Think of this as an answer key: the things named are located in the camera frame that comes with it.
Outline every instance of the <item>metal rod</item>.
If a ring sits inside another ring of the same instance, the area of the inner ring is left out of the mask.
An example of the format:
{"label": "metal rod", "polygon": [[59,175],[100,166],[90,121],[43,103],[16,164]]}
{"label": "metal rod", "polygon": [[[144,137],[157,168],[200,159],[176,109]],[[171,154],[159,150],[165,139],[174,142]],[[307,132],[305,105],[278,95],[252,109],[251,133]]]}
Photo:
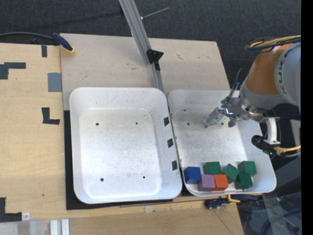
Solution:
{"label": "metal rod", "polygon": [[[143,58],[145,65],[151,65],[147,56],[147,51],[152,48],[146,30],[143,26],[141,16],[139,15],[138,9],[136,7],[135,1],[134,0],[118,0],[118,1],[120,6],[122,7],[122,10],[124,12],[124,15],[126,17],[126,20],[131,29],[132,35],[136,41],[136,44],[138,46],[138,49],[140,51],[140,54]],[[152,65],[152,67],[155,86],[161,91],[164,91],[161,74],[159,71],[158,72],[156,71],[154,64]]]}
{"label": "metal rod", "polygon": [[159,12],[162,12],[162,11],[168,10],[168,9],[169,9],[169,7],[164,8],[164,9],[161,9],[161,10],[158,10],[158,11],[156,11],[156,12],[154,12],[154,13],[151,13],[151,14],[148,14],[148,15],[146,15],[146,16],[144,16],[144,17],[141,17],[141,19],[147,18],[147,17],[149,17],[149,16],[152,16],[152,15],[154,15],[154,14],[156,14],[156,13],[159,13]]}

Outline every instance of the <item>orange cube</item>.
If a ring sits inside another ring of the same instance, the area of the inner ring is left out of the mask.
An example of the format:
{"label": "orange cube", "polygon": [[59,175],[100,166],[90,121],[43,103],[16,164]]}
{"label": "orange cube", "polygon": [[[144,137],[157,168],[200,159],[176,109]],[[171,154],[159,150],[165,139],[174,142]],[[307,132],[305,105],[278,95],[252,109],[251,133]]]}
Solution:
{"label": "orange cube", "polygon": [[228,180],[226,174],[215,174],[215,189],[214,191],[223,191],[228,187]]}

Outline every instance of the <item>white tray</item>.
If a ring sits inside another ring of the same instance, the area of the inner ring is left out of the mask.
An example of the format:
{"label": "white tray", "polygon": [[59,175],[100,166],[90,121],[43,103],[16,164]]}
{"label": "white tray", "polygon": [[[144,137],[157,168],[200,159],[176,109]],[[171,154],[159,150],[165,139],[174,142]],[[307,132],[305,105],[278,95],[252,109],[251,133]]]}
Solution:
{"label": "white tray", "polygon": [[[242,161],[254,161],[257,174],[252,176],[253,186],[245,193],[265,193],[276,187],[276,177],[267,154],[251,143],[254,135],[262,135],[253,120],[240,121],[229,128],[228,118],[204,127],[203,120],[216,108],[229,91],[174,90],[169,94],[169,107],[182,170],[198,166],[203,173],[205,162],[219,161],[223,169],[228,163],[237,167]],[[198,191],[198,185],[185,184],[195,196],[243,193],[234,183],[220,192]]]}
{"label": "white tray", "polygon": [[180,193],[163,92],[77,88],[69,103],[74,191],[82,202],[172,199]]}

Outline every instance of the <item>dark green cube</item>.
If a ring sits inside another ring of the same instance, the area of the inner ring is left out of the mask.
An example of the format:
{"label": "dark green cube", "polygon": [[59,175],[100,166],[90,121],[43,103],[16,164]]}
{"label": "dark green cube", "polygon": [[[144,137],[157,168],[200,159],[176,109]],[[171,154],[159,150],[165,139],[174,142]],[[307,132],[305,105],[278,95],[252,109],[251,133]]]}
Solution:
{"label": "dark green cube", "polygon": [[220,162],[207,162],[203,166],[205,174],[215,175],[222,174]]}
{"label": "dark green cube", "polygon": [[228,164],[224,168],[224,174],[227,176],[228,183],[232,183],[237,179],[239,173],[239,169],[237,169],[235,166]]}
{"label": "dark green cube", "polygon": [[256,174],[256,167],[254,161],[242,161],[238,165],[239,172],[249,173],[251,176]]}
{"label": "dark green cube", "polygon": [[253,186],[253,183],[250,173],[239,173],[235,180],[235,188],[249,189],[251,186]]}

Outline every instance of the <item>cube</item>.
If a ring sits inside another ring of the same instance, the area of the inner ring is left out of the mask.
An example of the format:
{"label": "cube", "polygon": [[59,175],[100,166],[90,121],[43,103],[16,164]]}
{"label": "cube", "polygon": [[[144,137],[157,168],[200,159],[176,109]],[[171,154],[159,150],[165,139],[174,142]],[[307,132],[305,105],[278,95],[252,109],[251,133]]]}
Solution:
{"label": "cube", "polygon": [[215,189],[214,191],[223,191],[228,187],[227,176],[225,174],[214,174]]}
{"label": "cube", "polygon": [[184,170],[186,184],[197,184],[202,180],[200,167],[189,166]]}
{"label": "cube", "polygon": [[229,184],[236,180],[238,173],[239,173],[239,169],[237,169],[235,166],[231,164],[228,164],[224,168],[224,174],[226,174]]}
{"label": "cube", "polygon": [[199,191],[212,191],[216,188],[214,175],[202,174],[202,180],[198,183]]}
{"label": "cube", "polygon": [[256,174],[256,167],[254,161],[242,161],[238,165],[239,172],[249,173],[251,176]]}
{"label": "cube", "polygon": [[222,174],[220,162],[207,162],[203,166],[203,171],[205,174]]}
{"label": "cube", "polygon": [[249,189],[251,186],[253,186],[253,183],[250,173],[239,173],[235,180],[235,188]]}

